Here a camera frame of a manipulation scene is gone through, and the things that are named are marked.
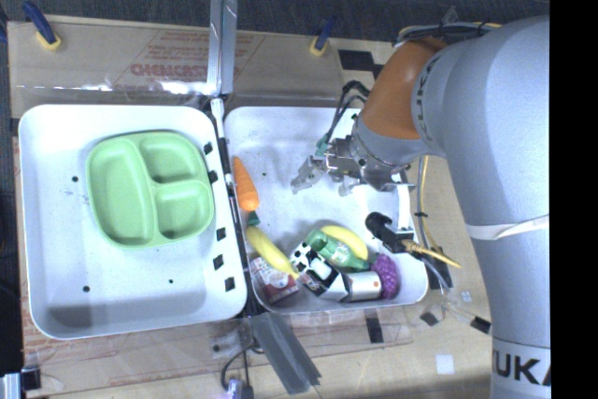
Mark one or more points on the white plastic tray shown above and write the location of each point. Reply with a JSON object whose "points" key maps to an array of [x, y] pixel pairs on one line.
{"points": [[280, 140], [61, 201]]}

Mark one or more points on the silver can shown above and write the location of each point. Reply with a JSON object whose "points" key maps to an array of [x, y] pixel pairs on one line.
{"points": [[366, 286]]}

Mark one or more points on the black and white carton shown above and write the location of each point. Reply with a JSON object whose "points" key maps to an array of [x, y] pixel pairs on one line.
{"points": [[322, 278]]}

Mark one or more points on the red and white carton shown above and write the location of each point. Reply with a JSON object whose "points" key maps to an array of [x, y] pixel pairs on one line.
{"points": [[275, 282]]}

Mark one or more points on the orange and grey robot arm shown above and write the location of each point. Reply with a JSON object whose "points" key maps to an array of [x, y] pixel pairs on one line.
{"points": [[486, 145]]}

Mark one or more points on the green bottle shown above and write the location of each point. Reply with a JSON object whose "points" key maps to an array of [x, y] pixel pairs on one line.
{"points": [[338, 254]]}

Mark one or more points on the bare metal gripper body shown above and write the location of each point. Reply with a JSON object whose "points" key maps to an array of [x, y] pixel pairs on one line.
{"points": [[345, 160]]}

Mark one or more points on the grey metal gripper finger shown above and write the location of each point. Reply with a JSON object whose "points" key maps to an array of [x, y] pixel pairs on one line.
{"points": [[299, 181], [317, 167]]}

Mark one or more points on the black cylinder on white bracket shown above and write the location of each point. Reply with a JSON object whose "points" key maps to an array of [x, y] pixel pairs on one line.
{"points": [[385, 229]]}

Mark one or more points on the yellow banana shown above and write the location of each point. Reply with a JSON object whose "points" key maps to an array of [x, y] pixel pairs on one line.
{"points": [[348, 238], [268, 250]]}

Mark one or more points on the green divided plate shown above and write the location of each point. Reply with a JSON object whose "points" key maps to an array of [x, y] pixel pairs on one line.
{"points": [[121, 196]]}

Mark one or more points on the purple grapes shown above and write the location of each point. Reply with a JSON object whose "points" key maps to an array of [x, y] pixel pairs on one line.
{"points": [[388, 275]]}

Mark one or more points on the brown cardboard board red print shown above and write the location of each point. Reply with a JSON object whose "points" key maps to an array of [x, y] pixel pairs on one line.
{"points": [[117, 61]]}

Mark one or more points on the orange carrot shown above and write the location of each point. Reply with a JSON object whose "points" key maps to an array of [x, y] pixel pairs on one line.
{"points": [[245, 187]]}

